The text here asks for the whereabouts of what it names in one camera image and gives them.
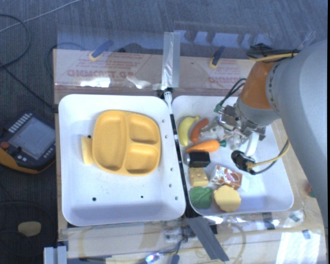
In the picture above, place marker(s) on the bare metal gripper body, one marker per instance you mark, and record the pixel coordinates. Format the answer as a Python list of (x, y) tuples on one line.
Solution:
[(232, 120)]

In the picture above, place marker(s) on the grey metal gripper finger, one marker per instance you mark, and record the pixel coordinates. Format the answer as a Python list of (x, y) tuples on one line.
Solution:
[(237, 141), (212, 126)]

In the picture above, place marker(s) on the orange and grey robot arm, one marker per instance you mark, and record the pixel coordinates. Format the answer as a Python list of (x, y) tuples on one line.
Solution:
[(297, 92)]

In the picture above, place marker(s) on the orange sausage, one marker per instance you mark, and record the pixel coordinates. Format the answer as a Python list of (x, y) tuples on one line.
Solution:
[(198, 129)]

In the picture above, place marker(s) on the orange carrot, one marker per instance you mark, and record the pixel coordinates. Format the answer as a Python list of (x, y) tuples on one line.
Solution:
[(206, 146)]

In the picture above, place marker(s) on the yellow banana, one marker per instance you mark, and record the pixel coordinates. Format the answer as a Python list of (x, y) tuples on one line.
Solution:
[(184, 128)]

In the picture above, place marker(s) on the small black can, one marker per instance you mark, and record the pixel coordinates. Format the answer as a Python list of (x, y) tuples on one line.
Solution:
[(199, 159)]

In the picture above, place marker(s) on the brown and white carton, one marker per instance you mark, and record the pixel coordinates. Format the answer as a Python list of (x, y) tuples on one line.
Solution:
[(225, 177)]

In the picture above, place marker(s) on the yellow cheese block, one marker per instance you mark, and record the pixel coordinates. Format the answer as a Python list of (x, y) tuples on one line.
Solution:
[(198, 177)]

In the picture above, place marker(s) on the white plastic tray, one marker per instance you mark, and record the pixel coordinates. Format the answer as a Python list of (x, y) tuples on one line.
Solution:
[(266, 186), (112, 197)]

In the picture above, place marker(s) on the yellow biscuit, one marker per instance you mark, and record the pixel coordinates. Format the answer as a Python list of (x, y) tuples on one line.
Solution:
[(227, 198)]

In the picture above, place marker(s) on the green lettuce leaf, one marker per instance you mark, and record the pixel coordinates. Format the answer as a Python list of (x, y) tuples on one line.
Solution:
[(200, 197)]

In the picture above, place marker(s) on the yellow divided plate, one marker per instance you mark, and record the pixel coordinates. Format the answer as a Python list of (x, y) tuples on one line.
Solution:
[(112, 142)]

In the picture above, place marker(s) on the brown cardboard board red print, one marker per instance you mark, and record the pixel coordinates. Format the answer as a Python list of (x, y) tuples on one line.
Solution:
[(79, 70)]

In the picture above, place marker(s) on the yellow oval toy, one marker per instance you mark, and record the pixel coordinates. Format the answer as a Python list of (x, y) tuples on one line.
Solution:
[(29, 228)]

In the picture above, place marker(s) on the black cylinder on white bracket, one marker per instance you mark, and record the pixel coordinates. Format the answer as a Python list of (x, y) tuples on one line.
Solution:
[(242, 159)]

